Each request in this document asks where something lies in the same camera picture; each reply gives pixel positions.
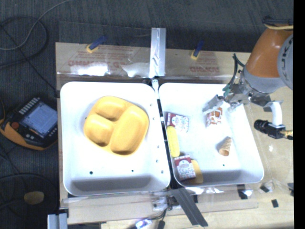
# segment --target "metal bracket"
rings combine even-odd
[[[48,215],[47,225],[48,229],[68,229],[67,213],[61,213],[59,215]]]
[[[165,28],[152,28],[149,78],[165,75]]]
[[[202,109],[203,114],[207,114],[211,112],[212,110],[215,110],[219,108],[224,102],[224,97],[223,96],[218,96],[215,95],[214,98],[212,98],[207,105]]]
[[[203,218],[199,208],[196,206],[194,200],[191,198],[191,195],[185,188],[172,189],[171,194],[181,205],[181,208],[184,210],[192,225],[208,227],[208,223]]]

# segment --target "white plastic tray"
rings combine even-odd
[[[241,105],[229,114],[229,104],[224,103],[222,123],[206,127],[202,108],[216,94],[222,95],[222,84],[164,83],[159,95],[163,114],[167,112],[189,117],[189,130],[179,132],[181,155],[195,159],[203,173],[202,187],[217,185],[256,183],[264,177],[264,168]],[[218,152],[222,141],[233,139],[229,156]],[[176,180],[185,187],[193,187],[188,181],[179,181],[173,165]]]
[[[86,115],[103,96],[123,98],[146,111],[149,128],[130,156],[113,155],[84,136]],[[142,83],[70,82],[61,89],[63,183],[74,196],[160,191],[171,176],[154,90]]]

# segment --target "white cable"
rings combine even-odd
[[[264,24],[265,27],[272,29],[272,30],[293,30],[294,26],[293,25],[284,25],[284,26],[272,26],[272,25],[267,25]]]
[[[27,35],[27,37],[25,38],[25,40],[23,41],[23,43],[19,44],[18,46],[16,47],[13,47],[13,48],[0,48],[0,50],[4,50],[4,51],[8,51],[8,50],[15,50],[15,49],[18,49],[20,47],[22,47],[26,42],[27,40],[29,39],[30,37],[30,34],[32,33],[35,25],[42,19],[43,16],[45,16],[48,12],[50,12],[52,9],[64,4],[64,3],[67,3],[67,2],[71,2],[71,1],[76,1],[76,0],[66,0],[66,1],[63,1],[61,3],[58,3],[57,5],[53,6],[52,8],[48,9],[47,11],[45,11],[37,20],[36,22],[33,24],[33,26],[31,27],[30,31],[29,31],[29,34]]]
[[[283,114],[282,114],[282,108],[280,102],[272,101],[270,108],[273,115],[272,124],[275,126],[281,125],[283,121]]]

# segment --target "ice cream cone toy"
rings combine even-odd
[[[224,144],[222,144],[222,146],[219,149],[219,153],[223,156],[229,156],[231,145],[232,145],[232,138],[226,137]]]

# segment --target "yellow corn toy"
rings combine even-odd
[[[169,125],[166,128],[168,147],[172,157],[178,157],[180,155],[179,141],[177,131],[175,127]]]
[[[193,168],[194,168],[194,171],[195,171],[195,174],[196,174],[196,178],[191,179],[190,183],[192,183],[192,184],[202,184],[203,183],[203,175],[202,175],[201,169],[199,167],[199,164],[197,163],[196,160],[192,159],[192,165],[193,165]]]

